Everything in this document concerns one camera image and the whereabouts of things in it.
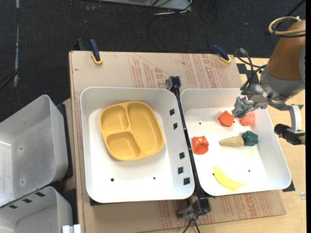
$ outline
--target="white container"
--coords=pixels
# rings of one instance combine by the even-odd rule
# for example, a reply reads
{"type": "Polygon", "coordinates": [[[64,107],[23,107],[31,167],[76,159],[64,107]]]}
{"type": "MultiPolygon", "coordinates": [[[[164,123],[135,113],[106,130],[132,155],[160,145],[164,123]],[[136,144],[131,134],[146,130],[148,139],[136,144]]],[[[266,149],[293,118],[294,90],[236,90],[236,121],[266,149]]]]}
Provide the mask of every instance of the white container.
{"type": "Polygon", "coordinates": [[[93,200],[100,203],[178,200],[192,195],[194,181],[189,152],[173,93],[165,89],[90,87],[81,94],[81,112],[86,189],[93,200]],[[105,147],[99,116],[104,108],[128,101],[141,101],[153,109],[165,144],[153,156],[117,161],[105,147]]]}
{"type": "Polygon", "coordinates": [[[63,115],[47,95],[0,123],[0,206],[65,176],[64,127],[63,115]]]}
{"type": "Polygon", "coordinates": [[[225,110],[232,113],[240,94],[239,89],[188,89],[181,94],[190,140],[204,135],[209,142],[208,152],[194,154],[194,159],[202,188],[213,196],[284,189],[291,183],[288,166],[266,109],[254,111],[256,122],[252,126],[243,126],[238,118],[231,127],[220,125],[218,116],[225,110]],[[245,131],[256,133],[259,143],[252,147],[220,146],[219,141],[241,136],[245,131]],[[225,188],[215,179],[214,166],[246,186],[237,190],[225,188]]]}
{"type": "Polygon", "coordinates": [[[70,204],[51,186],[0,208],[1,233],[60,233],[72,225],[70,204]]]}

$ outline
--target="yellow divided plate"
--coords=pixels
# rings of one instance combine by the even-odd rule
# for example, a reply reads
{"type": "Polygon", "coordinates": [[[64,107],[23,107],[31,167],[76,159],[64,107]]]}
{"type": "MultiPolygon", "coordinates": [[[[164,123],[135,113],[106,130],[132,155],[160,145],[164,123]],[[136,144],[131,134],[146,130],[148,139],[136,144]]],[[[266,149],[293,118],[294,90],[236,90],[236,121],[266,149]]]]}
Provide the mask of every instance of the yellow divided plate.
{"type": "Polygon", "coordinates": [[[146,103],[131,101],[109,106],[101,112],[99,123],[106,148],[116,160],[149,157],[164,146],[161,126],[146,103]]]}

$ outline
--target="blue clamp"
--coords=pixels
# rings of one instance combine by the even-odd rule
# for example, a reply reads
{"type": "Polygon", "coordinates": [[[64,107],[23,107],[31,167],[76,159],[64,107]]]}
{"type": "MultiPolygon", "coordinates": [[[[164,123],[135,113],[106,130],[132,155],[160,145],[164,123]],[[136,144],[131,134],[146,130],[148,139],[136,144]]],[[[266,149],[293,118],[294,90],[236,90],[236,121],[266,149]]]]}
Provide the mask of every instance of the blue clamp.
{"type": "Polygon", "coordinates": [[[218,54],[220,56],[220,60],[229,64],[231,62],[231,58],[228,56],[225,50],[223,50],[221,47],[218,47],[217,45],[214,45],[211,49],[211,51],[215,54],[218,54]]]}
{"type": "Polygon", "coordinates": [[[99,50],[98,50],[98,47],[97,47],[95,40],[90,39],[89,44],[90,44],[92,52],[93,52],[92,58],[93,58],[95,64],[101,65],[103,63],[103,60],[102,60],[101,56],[99,55],[99,50]]]}

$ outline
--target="toy food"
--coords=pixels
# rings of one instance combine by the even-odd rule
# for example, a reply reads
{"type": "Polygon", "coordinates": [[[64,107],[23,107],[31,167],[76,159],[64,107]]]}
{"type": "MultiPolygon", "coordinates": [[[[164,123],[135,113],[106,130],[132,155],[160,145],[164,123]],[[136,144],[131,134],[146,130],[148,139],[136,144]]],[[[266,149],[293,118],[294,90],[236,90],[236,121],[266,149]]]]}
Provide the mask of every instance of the toy food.
{"type": "Polygon", "coordinates": [[[118,161],[146,158],[159,153],[164,146],[162,128],[146,103],[111,105],[102,110],[99,124],[107,151],[118,161]]]}
{"type": "Polygon", "coordinates": [[[234,121],[234,116],[231,115],[228,111],[224,111],[219,117],[218,117],[220,124],[225,127],[231,127],[234,121]]]}
{"type": "Polygon", "coordinates": [[[250,126],[255,123],[255,113],[254,112],[249,112],[246,114],[246,116],[240,118],[240,123],[243,126],[250,126]]]}
{"type": "Polygon", "coordinates": [[[244,146],[254,146],[258,143],[258,135],[251,131],[246,131],[242,134],[244,146]]]}
{"type": "Polygon", "coordinates": [[[213,173],[216,178],[216,180],[223,185],[224,187],[230,189],[230,190],[236,190],[240,188],[241,186],[246,186],[246,183],[240,183],[238,181],[234,181],[230,179],[228,176],[224,174],[224,172],[218,167],[213,167],[213,173]]]}
{"type": "Polygon", "coordinates": [[[244,146],[244,140],[241,136],[235,136],[224,139],[219,142],[221,146],[242,147],[244,146]]]}
{"type": "Polygon", "coordinates": [[[209,143],[205,136],[194,136],[191,140],[192,150],[195,154],[205,154],[208,151],[209,143]]]}

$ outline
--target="orange toy block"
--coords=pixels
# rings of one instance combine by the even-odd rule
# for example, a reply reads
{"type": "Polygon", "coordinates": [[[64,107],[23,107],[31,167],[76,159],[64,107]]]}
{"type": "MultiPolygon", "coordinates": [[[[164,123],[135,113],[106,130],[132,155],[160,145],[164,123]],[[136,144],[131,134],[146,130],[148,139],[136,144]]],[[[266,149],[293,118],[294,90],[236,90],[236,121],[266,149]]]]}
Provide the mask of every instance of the orange toy block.
{"type": "Polygon", "coordinates": [[[234,116],[231,115],[228,111],[225,111],[218,117],[218,119],[221,125],[225,127],[231,127],[234,121],[234,116]]]}
{"type": "Polygon", "coordinates": [[[209,143],[205,136],[194,136],[191,143],[193,153],[195,154],[205,154],[208,151],[209,143]]]}

